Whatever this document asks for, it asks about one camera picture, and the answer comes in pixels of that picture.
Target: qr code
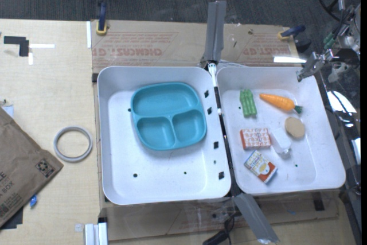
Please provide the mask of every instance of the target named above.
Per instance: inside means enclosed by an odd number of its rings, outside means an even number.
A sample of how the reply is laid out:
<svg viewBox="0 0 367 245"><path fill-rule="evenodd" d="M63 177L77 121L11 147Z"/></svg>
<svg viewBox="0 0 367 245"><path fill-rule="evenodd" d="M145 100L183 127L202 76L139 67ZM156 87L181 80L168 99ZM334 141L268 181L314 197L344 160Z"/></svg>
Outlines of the qr code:
<svg viewBox="0 0 367 245"><path fill-rule="evenodd" d="M8 211L9 211L9 210L8 210L8 208L6 207L6 205L5 205L5 204L1 204L1 205L0 205L0 217L4 217Z"/></svg>
<svg viewBox="0 0 367 245"><path fill-rule="evenodd" d="M54 167L50 165L46 159L42 159L38 164L36 164L36 169L38 169L46 178L55 171Z"/></svg>

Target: white tray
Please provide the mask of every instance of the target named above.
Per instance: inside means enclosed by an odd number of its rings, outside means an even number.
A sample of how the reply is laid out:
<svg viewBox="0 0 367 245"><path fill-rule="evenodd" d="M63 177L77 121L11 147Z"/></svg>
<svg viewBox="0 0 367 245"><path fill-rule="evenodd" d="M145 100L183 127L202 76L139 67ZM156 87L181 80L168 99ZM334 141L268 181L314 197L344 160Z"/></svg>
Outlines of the white tray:
<svg viewBox="0 0 367 245"><path fill-rule="evenodd" d="M345 182L345 170L335 143L315 78L300 83L296 71L300 68L226 67L217 73L217 82L224 114L227 137L231 148L236 181L245 192L253 195L286 193L304 190L335 189ZM239 101L240 90L250 89L257 108L255 118L244 118ZM303 106L301 114L284 112L260 100L265 92L292 98ZM245 166L251 154L242 148L240 129L267 127L270 131L284 127L288 116L299 118L306 135L292 141L291 157L281 158L275 150L259 151L278 167L277 174L267 184Z"/></svg>
<svg viewBox="0 0 367 245"><path fill-rule="evenodd" d="M137 136L129 112L130 100L140 87L172 81L187 83L198 93L206 118L206 135L199 143L181 149L151 150ZM217 199L229 192L231 178L216 98L205 70L108 67L99 73L97 84L102 183L111 202L129 205Z"/></svg>

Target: food item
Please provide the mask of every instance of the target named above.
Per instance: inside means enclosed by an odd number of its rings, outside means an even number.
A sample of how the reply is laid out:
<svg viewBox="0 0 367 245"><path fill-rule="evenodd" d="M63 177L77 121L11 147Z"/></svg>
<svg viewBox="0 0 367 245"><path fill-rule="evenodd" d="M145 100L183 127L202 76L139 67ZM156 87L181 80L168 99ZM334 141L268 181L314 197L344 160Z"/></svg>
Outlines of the food item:
<svg viewBox="0 0 367 245"><path fill-rule="evenodd" d="M304 129L304 124L298 118L287 118L284 126L286 131L294 138L301 138L306 132Z"/></svg>
<svg viewBox="0 0 367 245"><path fill-rule="evenodd" d="M270 136L267 128L242 129L240 136L243 149L270 147Z"/></svg>
<svg viewBox="0 0 367 245"><path fill-rule="evenodd" d="M290 98L265 93L260 94L260 98L282 110L290 111L294 109L299 114L302 112L302 106L295 105Z"/></svg>
<svg viewBox="0 0 367 245"><path fill-rule="evenodd" d="M251 153L244 165L264 183L269 182L270 179L273 178L275 172L278 170L274 164L264 158L263 155L257 150L254 150L254 152Z"/></svg>
<svg viewBox="0 0 367 245"><path fill-rule="evenodd" d="M240 102L244 117L257 114L257 109L255 106L255 101L253 101L253 94L251 90L245 89L240 92Z"/></svg>
<svg viewBox="0 0 367 245"><path fill-rule="evenodd" d="M285 157L290 154L292 142L289 140L286 132L283 128L277 128L269 132L271 145L274 150Z"/></svg>

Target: brown paper bag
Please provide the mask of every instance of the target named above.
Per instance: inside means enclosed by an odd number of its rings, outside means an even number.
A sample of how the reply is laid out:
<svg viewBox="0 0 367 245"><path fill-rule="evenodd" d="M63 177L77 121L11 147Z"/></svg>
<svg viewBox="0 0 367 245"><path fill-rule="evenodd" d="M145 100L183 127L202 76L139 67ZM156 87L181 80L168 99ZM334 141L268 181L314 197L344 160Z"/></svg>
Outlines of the brown paper bag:
<svg viewBox="0 0 367 245"><path fill-rule="evenodd" d="M0 228L62 167L0 107Z"/></svg>

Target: red and white box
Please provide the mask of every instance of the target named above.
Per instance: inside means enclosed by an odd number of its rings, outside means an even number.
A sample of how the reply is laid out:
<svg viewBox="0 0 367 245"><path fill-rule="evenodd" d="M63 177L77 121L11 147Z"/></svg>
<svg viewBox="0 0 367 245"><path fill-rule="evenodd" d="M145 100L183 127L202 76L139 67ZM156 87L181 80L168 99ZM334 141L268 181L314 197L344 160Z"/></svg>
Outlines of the red and white box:
<svg viewBox="0 0 367 245"><path fill-rule="evenodd" d="M240 130L242 146L248 148L269 148L271 140L267 128L242 129Z"/></svg>

